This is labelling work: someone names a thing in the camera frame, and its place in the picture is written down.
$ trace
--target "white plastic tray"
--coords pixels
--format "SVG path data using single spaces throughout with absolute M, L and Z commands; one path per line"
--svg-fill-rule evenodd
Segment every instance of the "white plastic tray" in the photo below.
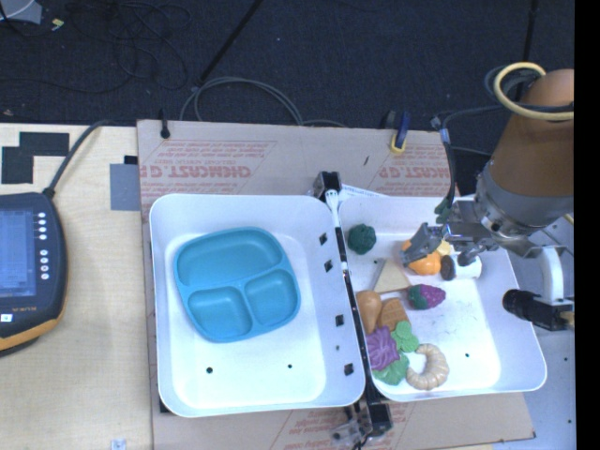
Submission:
M 377 242 L 365 255 L 348 250 L 348 265 L 354 292 L 372 289 L 377 261 L 395 258 L 400 247 L 423 223 L 435 225 L 434 209 L 439 199 L 353 197 L 340 206 L 340 220 L 346 238 L 348 231 L 365 223 L 375 229 Z M 505 250 L 481 255 L 482 275 L 445 281 L 440 275 L 419 276 L 411 269 L 405 274 L 412 284 L 426 283 L 446 291 L 446 299 L 427 310 L 411 309 L 403 292 L 413 333 L 421 343 L 433 343 L 445 354 L 450 367 L 448 380 L 432 391 L 412 388 L 406 380 L 399 385 L 374 380 L 386 397 L 398 401 L 458 397 L 476 394 L 532 391 L 546 380 L 546 362 L 533 326 L 503 308 L 503 295 L 517 288 L 517 280 Z M 411 367 L 420 372 L 425 357 L 411 352 Z
M 351 197 L 341 204 L 345 234 L 359 223 L 377 234 L 376 246 L 367 254 L 348 249 L 355 292 L 372 287 L 376 261 L 397 256 L 402 242 L 422 222 L 435 224 L 438 203 L 435 198 Z M 192 238 L 248 225 L 270 232 L 284 248 L 298 280 L 301 307 L 277 330 L 242 341 L 211 342 L 188 319 L 175 287 L 173 257 Z M 362 396 L 365 373 L 333 219 L 323 202 L 308 196 L 172 194 L 154 203 L 150 232 L 158 390 L 173 413 L 197 417 L 334 407 Z M 421 342 L 440 347 L 450 374 L 432 391 L 416 390 L 405 381 L 388 385 L 375 380 L 384 396 L 415 401 L 531 391 L 544 383 L 546 363 L 533 326 L 502 306 L 504 293 L 517 287 L 506 251 L 484 253 L 482 260 L 478 279 L 446 282 L 407 270 L 412 283 L 446 290 L 438 307 L 405 307 L 413 332 Z M 340 318 L 344 324 L 338 324 Z M 414 352 L 408 356 L 411 367 L 421 371 L 425 357 Z
M 301 306 L 293 320 L 276 330 L 211 342 L 185 312 L 173 258 L 186 241 L 243 226 L 260 227 L 282 245 L 298 281 Z M 361 397 L 365 373 L 324 203 L 306 196 L 172 194 L 152 206 L 150 232 L 158 390 L 173 413 L 196 417 L 332 407 Z

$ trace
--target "toy vegetable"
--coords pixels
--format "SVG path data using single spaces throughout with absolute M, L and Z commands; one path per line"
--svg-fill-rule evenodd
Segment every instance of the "toy vegetable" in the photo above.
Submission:
M 411 241 L 407 240 L 402 245 L 406 250 L 411 246 Z M 409 268 L 419 275 L 436 275 L 442 270 L 442 256 L 438 251 L 429 253 L 426 257 L 409 263 Z
M 361 223 L 350 229 L 348 247 L 359 255 L 365 255 L 375 246 L 375 242 L 377 242 L 377 236 L 373 227 Z
M 433 285 L 413 285 L 409 288 L 409 302 L 417 310 L 438 306 L 446 298 L 446 292 Z
M 373 333 L 377 326 L 377 318 L 382 311 L 382 298 L 372 290 L 363 290 L 356 294 L 358 313 L 367 334 Z

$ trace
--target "purple toy cabbage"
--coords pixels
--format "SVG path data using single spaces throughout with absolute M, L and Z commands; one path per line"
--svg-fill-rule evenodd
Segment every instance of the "purple toy cabbage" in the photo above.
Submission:
M 374 370 L 383 370 L 400 358 L 396 341 L 387 325 L 378 327 L 367 335 L 367 350 L 371 368 Z

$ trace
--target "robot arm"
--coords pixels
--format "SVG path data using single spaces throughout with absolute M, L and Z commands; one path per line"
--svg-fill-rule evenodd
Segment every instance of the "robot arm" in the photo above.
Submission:
M 506 97 L 502 83 L 522 69 L 537 78 L 515 103 Z M 441 226 L 421 225 L 411 245 L 400 252 L 404 265 L 424 258 L 443 239 L 460 252 L 458 263 L 463 266 L 497 248 L 523 258 L 546 258 L 548 250 L 529 237 L 574 210 L 574 88 L 573 69 L 546 73 L 535 64 L 519 63 L 497 74 L 494 94 L 513 114 L 478 175 L 475 195 L 450 202 L 450 210 L 438 219 Z M 558 299 L 545 294 L 538 300 L 552 306 Z

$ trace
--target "control screen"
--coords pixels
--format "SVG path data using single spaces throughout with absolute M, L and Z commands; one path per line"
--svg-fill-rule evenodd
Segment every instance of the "control screen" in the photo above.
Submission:
M 33 211 L 0 210 L 0 298 L 35 294 Z

